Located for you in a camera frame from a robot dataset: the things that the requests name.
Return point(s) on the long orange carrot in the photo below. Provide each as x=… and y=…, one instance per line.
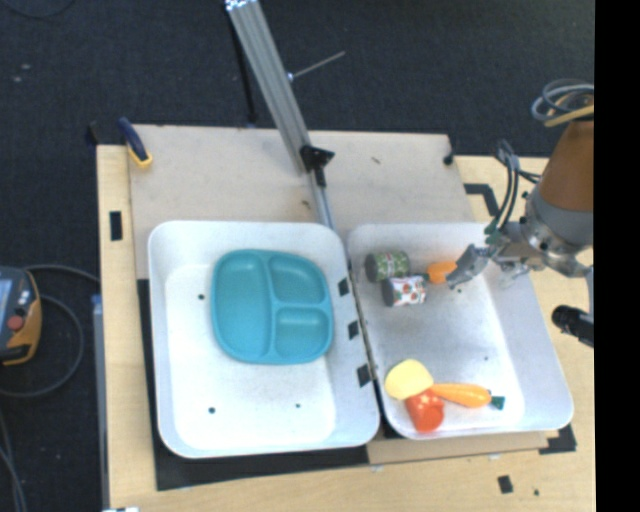
x=465, y=395

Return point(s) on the green can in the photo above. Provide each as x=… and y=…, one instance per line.
x=387, y=265

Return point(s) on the thin black and white rod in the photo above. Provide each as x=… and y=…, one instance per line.
x=364, y=325

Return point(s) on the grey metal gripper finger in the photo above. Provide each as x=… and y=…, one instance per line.
x=466, y=265

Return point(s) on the blue divided plate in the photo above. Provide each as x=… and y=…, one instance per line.
x=250, y=310

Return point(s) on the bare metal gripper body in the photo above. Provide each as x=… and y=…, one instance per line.
x=537, y=247

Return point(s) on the black cylinder on white bracket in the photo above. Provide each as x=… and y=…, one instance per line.
x=575, y=320

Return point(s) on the pale wood board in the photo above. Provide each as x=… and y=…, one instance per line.
x=225, y=175

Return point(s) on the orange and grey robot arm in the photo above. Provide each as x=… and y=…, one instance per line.
x=567, y=170

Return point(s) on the yellow round toy food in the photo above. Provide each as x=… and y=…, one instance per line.
x=406, y=378

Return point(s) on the short orange carrot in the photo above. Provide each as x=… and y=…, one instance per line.
x=440, y=271

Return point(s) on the white can with red print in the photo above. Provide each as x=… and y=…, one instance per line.
x=406, y=291

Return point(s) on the white plastic tray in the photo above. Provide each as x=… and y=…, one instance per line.
x=250, y=400
x=450, y=340

